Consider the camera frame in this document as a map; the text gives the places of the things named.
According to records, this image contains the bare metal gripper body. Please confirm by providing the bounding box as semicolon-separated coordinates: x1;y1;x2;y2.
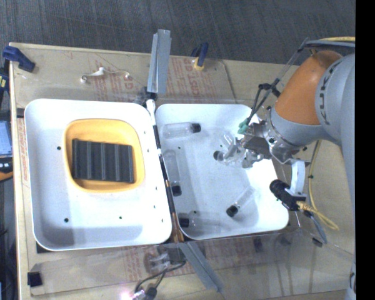
240;120;301;164

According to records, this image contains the clear plastic bottle black cap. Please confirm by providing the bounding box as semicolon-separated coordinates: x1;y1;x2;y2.
162;122;203;138
162;149;183;198
226;187;258;218
212;131;242;165
178;210;221;229

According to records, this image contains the white plastic tray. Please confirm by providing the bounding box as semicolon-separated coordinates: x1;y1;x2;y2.
155;103;290;241
24;98;173;252

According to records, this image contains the thin black and white rod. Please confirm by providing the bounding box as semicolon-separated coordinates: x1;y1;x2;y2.
146;99;185;243

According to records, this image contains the black ribbed block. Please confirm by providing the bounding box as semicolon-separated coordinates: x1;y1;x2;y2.
71;138;136;184

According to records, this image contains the brown cardboard board red print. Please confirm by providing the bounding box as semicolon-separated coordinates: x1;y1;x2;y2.
8;41;356;300

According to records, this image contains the black cylinder on white bracket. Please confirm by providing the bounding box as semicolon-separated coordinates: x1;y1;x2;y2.
269;159;312;213

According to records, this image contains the black block with thin wires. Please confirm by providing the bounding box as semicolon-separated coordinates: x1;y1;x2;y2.
162;244;187;266

